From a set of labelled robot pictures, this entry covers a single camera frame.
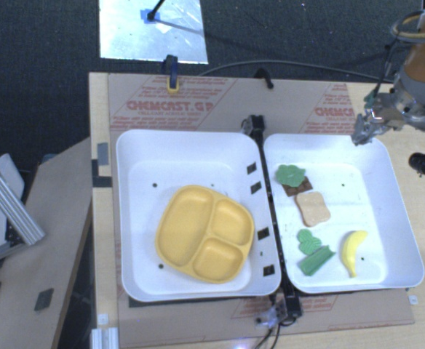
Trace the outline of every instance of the toy banana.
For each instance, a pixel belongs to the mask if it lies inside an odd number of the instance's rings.
[[[358,246],[365,240],[368,236],[368,232],[364,230],[357,230],[352,232],[342,247],[342,262],[350,273],[350,277],[354,278],[357,276],[355,271],[355,260],[357,255]]]

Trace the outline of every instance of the wooden table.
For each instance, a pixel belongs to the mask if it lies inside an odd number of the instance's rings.
[[[90,77],[92,137],[108,138],[109,117],[107,107],[107,82],[96,81],[103,74]],[[362,111],[363,97],[373,88],[372,84],[347,84],[355,113]],[[425,153],[425,133],[406,126],[401,132],[389,132],[379,137],[387,147],[397,176],[402,197],[424,261],[425,267],[425,177],[419,177],[408,166],[408,157],[414,152]],[[92,144],[92,159],[98,158],[98,144]],[[99,166],[99,176],[110,176],[108,165]],[[111,206],[112,194],[107,188],[93,189],[95,272],[98,327],[106,329],[118,326],[116,303],[116,271],[114,247],[114,220]],[[413,306],[416,322],[413,325],[388,326],[316,334],[289,334],[280,337],[276,348],[425,348],[425,278],[420,286],[411,289],[409,295],[417,297]],[[169,345],[166,348],[254,348],[259,339],[240,339],[198,344]]]

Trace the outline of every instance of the dark floor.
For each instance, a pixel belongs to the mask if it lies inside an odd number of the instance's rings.
[[[421,0],[200,1],[209,65],[181,65],[180,74],[293,60],[378,76],[390,25],[421,8]],[[89,72],[160,72],[159,63],[100,59],[98,13],[98,0],[0,0],[0,155],[10,153],[23,171],[89,136]],[[404,56],[397,53],[393,68]],[[211,76],[252,77],[257,68]],[[372,81],[289,65],[266,69],[278,79]],[[73,315],[85,309],[85,292],[75,294]]]

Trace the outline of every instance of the yellow plate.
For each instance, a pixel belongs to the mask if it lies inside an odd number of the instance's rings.
[[[170,199],[156,232],[164,262],[211,283],[232,280],[242,269],[255,232],[241,204],[209,188],[188,185]]]

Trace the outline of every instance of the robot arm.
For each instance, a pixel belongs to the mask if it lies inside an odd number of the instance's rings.
[[[399,26],[418,19],[418,33],[406,33]],[[357,117],[351,139],[364,145],[374,136],[401,130],[405,124],[425,132],[425,11],[397,21],[391,29],[396,40],[413,43],[389,93],[378,93],[379,85],[365,98],[365,115]],[[415,153],[410,165],[425,174],[425,155]]]

